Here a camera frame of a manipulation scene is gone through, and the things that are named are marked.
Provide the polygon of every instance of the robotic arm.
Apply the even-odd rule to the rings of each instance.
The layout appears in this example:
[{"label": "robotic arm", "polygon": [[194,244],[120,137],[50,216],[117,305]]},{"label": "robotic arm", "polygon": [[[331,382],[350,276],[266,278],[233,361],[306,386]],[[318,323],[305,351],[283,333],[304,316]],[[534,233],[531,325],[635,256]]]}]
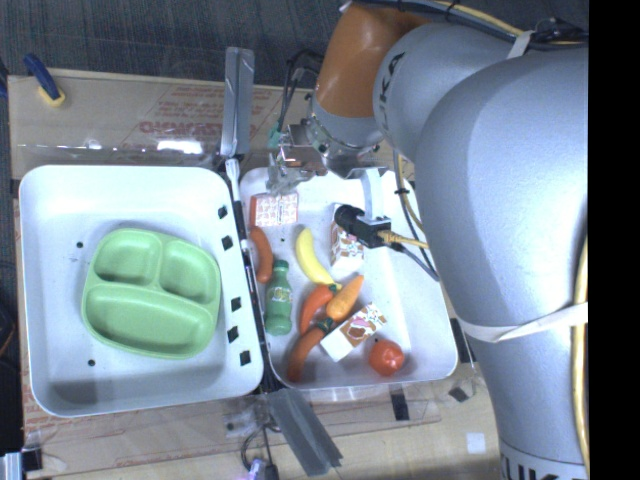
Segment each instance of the robotic arm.
[{"label": "robotic arm", "polygon": [[588,53],[588,34],[560,21],[522,33],[445,3],[350,0],[303,123],[343,177],[375,167],[382,140],[414,163],[435,266],[491,395],[505,480],[590,474]]}]

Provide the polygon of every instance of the red tomato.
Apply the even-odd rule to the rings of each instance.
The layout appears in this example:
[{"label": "red tomato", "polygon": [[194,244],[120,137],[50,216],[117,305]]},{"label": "red tomato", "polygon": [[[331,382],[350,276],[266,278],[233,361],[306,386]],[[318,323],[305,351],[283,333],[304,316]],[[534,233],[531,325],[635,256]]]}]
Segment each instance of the red tomato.
[{"label": "red tomato", "polygon": [[369,352],[371,368],[385,377],[393,375],[404,363],[404,352],[400,346],[391,340],[378,340]]}]

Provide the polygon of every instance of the orange carrot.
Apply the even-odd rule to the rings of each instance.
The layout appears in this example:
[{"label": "orange carrot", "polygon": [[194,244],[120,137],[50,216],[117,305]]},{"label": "orange carrot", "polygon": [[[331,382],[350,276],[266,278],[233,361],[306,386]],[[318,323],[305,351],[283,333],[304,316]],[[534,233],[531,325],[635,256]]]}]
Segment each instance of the orange carrot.
[{"label": "orange carrot", "polygon": [[258,251],[256,279],[259,283],[268,283],[273,274],[273,251],[271,250],[269,239],[263,229],[258,226],[251,228],[249,238],[251,238]]},{"label": "orange carrot", "polygon": [[318,322],[309,332],[298,338],[289,356],[289,365],[287,367],[287,378],[291,382],[300,382],[304,363],[307,360],[309,352],[329,333],[332,325],[333,320],[331,318],[325,318]]},{"label": "orange carrot", "polygon": [[337,324],[342,323],[349,316],[353,305],[356,303],[363,283],[364,276],[362,274],[349,281],[327,304],[327,316],[333,318],[333,321]]},{"label": "orange carrot", "polygon": [[327,302],[333,299],[333,296],[338,291],[335,284],[319,284],[311,290],[311,293],[307,296],[300,309],[300,334],[304,334],[309,329],[309,324],[313,315]]}]

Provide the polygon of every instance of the small box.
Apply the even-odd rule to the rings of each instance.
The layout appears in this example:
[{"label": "small box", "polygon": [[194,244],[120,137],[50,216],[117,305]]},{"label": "small box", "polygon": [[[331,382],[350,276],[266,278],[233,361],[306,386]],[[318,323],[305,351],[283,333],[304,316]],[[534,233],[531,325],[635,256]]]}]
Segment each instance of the small box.
[{"label": "small box", "polygon": [[249,227],[282,226],[298,222],[298,193],[284,195],[269,193],[251,196]]},{"label": "small box", "polygon": [[335,220],[331,221],[331,266],[353,272],[364,262],[364,246],[347,233]]},{"label": "small box", "polygon": [[336,363],[358,345],[373,336],[387,323],[382,311],[373,303],[367,304],[346,322],[325,336],[320,345]]}]

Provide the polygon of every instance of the yellow banana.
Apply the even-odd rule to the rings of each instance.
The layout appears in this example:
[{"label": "yellow banana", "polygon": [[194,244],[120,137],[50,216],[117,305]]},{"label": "yellow banana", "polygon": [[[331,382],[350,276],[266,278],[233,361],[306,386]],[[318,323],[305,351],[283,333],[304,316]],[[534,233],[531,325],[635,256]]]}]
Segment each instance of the yellow banana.
[{"label": "yellow banana", "polygon": [[302,271],[314,283],[335,284],[338,289],[342,287],[333,280],[331,274],[318,260],[313,247],[313,234],[309,228],[304,228],[296,239],[296,258]]}]

